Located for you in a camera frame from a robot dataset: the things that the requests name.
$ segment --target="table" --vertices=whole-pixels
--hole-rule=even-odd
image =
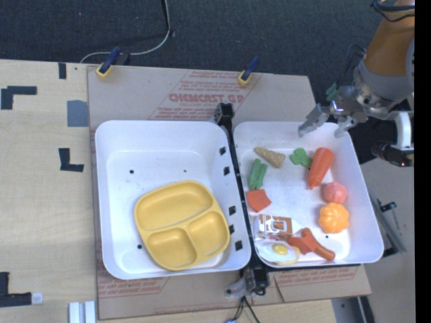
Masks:
[[[1,89],[37,87],[36,95],[15,92],[11,109],[0,110],[0,272],[10,272],[9,293],[43,294],[41,304],[0,308],[0,320],[66,322],[69,303],[97,298],[90,130],[67,120],[68,102],[88,100],[87,66],[3,60],[0,73]],[[303,89],[312,101],[309,86]],[[69,149],[69,164],[83,164],[82,172],[62,171],[59,149]],[[330,299],[253,309],[264,322],[335,322]],[[235,311],[171,314],[169,321],[224,322]],[[109,322],[160,321],[166,318]],[[239,322],[253,318],[244,310]]]

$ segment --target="egg yolk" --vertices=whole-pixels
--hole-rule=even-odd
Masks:
[[[280,254],[280,255],[286,255],[288,253],[288,249],[283,244],[272,245],[272,250],[274,250],[274,252],[277,252],[277,254]]]

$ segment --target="yellow divided plate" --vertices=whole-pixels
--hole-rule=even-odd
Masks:
[[[217,256],[230,239],[216,199],[203,184],[192,180],[141,196],[135,205],[135,223],[154,261],[170,271]]]

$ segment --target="blue clamp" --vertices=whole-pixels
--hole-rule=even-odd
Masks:
[[[112,66],[115,62],[115,60],[119,57],[121,53],[121,49],[116,46],[108,55],[106,60],[97,68],[96,74],[99,78],[105,78],[110,70],[112,69]]]
[[[238,83],[241,86],[246,86],[250,81],[252,75],[251,73],[255,70],[257,65],[259,64],[259,57],[255,57],[253,61],[251,61],[250,65],[246,67],[244,71],[238,76]]]

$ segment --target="toy pumpkin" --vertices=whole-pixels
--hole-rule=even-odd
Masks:
[[[337,234],[349,227],[349,212],[340,203],[330,202],[320,210],[319,225],[327,234]]]

